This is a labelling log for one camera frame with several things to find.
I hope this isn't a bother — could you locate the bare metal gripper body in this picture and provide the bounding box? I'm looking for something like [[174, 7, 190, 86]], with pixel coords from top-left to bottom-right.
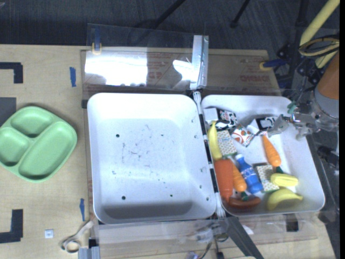
[[288, 101, 339, 134]]

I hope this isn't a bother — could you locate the white plastic tray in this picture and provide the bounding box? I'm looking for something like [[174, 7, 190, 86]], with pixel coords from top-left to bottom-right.
[[201, 94, 326, 217], [86, 92, 218, 224]]

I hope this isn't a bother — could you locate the large orange carrot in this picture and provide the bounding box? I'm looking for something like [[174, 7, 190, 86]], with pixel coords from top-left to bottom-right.
[[261, 134, 284, 173]]

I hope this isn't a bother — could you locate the orange and white packet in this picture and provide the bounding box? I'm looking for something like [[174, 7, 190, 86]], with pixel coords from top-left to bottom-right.
[[231, 124, 256, 147]]

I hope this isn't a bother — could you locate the short yellow banana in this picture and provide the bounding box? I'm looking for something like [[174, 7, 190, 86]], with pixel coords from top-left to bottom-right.
[[270, 173, 299, 188]]

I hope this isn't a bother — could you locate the black and white cow-print carton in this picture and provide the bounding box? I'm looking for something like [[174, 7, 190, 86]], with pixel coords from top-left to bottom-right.
[[215, 108, 238, 131]]

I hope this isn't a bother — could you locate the green patterned white carton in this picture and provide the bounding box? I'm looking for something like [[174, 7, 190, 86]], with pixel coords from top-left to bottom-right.
[[256, 164, 280, 193], [216, 129, 238, 156]]

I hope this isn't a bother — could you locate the blue bottle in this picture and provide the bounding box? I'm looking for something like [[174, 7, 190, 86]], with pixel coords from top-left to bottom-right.
[[234, 154, 264, 195]]

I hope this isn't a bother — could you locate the brown cardboard board red print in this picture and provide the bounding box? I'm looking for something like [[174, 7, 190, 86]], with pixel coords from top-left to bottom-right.
[[80, 47, 319, 243]]

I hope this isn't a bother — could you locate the curved yellow banana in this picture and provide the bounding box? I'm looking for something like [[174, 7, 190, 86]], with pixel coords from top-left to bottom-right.
[[266, 187, 304, 211]]

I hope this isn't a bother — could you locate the long yellow banana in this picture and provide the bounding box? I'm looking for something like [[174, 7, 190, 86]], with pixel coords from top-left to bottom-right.
[[207, 120, 223, 161]]

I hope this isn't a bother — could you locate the small orange carrot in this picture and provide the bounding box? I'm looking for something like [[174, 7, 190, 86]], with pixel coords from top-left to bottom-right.
[[231, 162, 250, 201]]

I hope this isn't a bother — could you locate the white cube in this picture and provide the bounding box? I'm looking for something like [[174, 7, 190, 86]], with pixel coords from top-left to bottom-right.
[[203, 107, 219, 122]]

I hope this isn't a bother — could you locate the thin black and white rod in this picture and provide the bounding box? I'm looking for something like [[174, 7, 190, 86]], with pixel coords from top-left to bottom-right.
[[192, 90, 226, 218]]

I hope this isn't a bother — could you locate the orange bottle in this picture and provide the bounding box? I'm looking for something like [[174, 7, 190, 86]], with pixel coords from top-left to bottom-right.
[[213, 158, 234, 202]]

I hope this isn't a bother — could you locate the red sausage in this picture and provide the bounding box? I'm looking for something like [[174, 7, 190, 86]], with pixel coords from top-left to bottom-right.
[[228, 195, 262, 210]]

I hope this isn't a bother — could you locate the green divided plate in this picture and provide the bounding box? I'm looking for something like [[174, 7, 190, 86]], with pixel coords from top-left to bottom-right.
[[0, 106, 78, 183]]

